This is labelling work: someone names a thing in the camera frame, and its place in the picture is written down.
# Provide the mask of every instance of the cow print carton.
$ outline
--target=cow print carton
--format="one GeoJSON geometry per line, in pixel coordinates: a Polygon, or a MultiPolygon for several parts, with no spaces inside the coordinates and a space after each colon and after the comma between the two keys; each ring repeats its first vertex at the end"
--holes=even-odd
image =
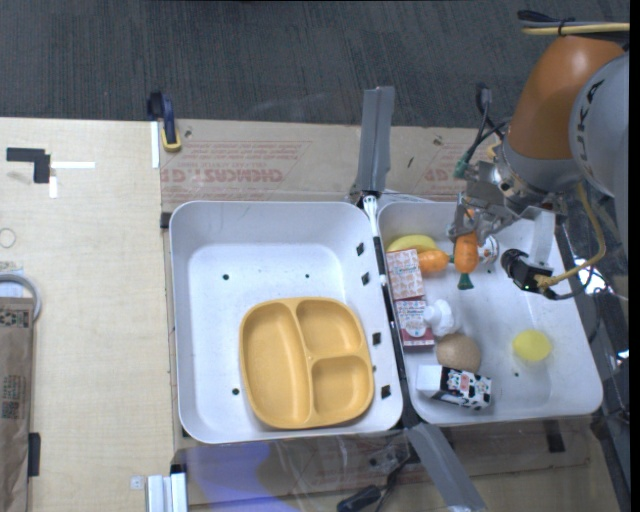
{"type": "Polygon", "coordinates": [[[491,379],[441,365],[420,365],[418,391],[434,400],[480,410],[491,404],[491,379]]]}

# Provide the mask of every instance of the small bottle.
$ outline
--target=small bottle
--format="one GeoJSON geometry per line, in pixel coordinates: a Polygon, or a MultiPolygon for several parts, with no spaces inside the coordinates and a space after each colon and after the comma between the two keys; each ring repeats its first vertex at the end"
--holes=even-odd
{"type": "Polygon", "coordinates": [[[487,237],[484,244],[478,246],[478,256],[481,264],[490,265],[498,259],[499,254],[500,244],[492,235],[487,237]]]}
{"type": "Polygon", "coordinates": [[[425,308],[423,315],[426,322],[431,326],[431,332],[439,338],[459,329],[459,323],[456,321],[457,319],[453,315],[451,306],[446,300],[436,300],[432,306],[425,308]]]}

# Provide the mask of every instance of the white sink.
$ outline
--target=white sink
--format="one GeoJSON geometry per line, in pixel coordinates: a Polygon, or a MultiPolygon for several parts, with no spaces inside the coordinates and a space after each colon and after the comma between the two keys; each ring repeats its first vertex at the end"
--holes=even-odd
{"type": "Polygon", "coordinates": [[[397,423],[402,393],[364,212],[340,202],[195,201],[176,209],[169,233],[178,410],[193,438],[218,444],[360,434],[397,423]],[[241,375],[240,324],[253,306],[289,297],[338,300],[360,320],[374,397],[359,417],[287,430],[253,413],[241,375]]]}
{"type": "MultiPolygon", "coordinates": [[[[383,242],[404,234],[431,236],[439,247],[452,252],[446,225],[452,222],[454,203],[396,202],[384,206],[378,216],[383,242]]],[[[495,238],[502,251],[528,252],[534,223],[520,220],[495,238]]],[[[550,264],[554,274],[564,271],[557,244],[550,264]]],[[[573,299],[552,301],[520,290],[506,275],[500,259],[480,264],[471,274],[474,288],[458,290],[459,274],[453,265],[424,279],[428,304],[448,301],[461,321],[461,332],[480,346],[478,373],[492,379],[493,403],[475,411],[426,398],[415,389],[421,364],[437,364],[433,348],[406,349],[404,353],[411,400],[425,421],[441,426],[590,414],[602,402],[602,383],[573,299]],[[513,338],[525,329],[544,332],[553,344],[541,362],[526,363],[511,348],[513,338]]],[[[566,281],[554,286],[570,292],[566,281]]]]}

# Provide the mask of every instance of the yellow divided plate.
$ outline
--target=yellow divided plate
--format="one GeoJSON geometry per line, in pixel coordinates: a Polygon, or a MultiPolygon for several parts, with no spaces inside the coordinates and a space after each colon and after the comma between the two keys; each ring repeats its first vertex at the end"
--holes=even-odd
{"type": "Polygon", "coordinates": [[[249,403],[272,427],[334,425],[362,414],[373,370],[362,326],[342,302],[299,297],[252,307],[240,324],[249,403]]]}

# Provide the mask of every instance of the black clip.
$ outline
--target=black clip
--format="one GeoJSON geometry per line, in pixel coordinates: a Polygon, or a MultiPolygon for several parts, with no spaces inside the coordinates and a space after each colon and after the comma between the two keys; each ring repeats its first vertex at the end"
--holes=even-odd
{"type": "Polygon", "coordinates": [[[160,135],[162,138],[162,147],[165,151],[180,151],[182,143],[180,142],[180,135],[176,130],[171,98],[160,91],[152,92],[147,99],[147,116],[150,121],[159,118],[164,121],[164,127],[160,135]]]}
{"type": "Polygon", "coordinates": [[[27,476],[40,475],[40,434],[29,432],[29,453],[27,455],[27,476]]]}
{"type": "Polygon", "coordinates": [[[563,34],[562,33],[562,29],[564,28],[565,23],[569,23],[572,21],[576,21],[575,18],[564,18],[560,20],[560,24],[558,25],[558,36],[559,37],[566,37],[567,34],[563,34]]]}
{"type": "Polygon", "coordinates": [[[33,182],[49,183],[51,155],[44,149],[7,148],[7,162],[33,162],[33,182]]]}

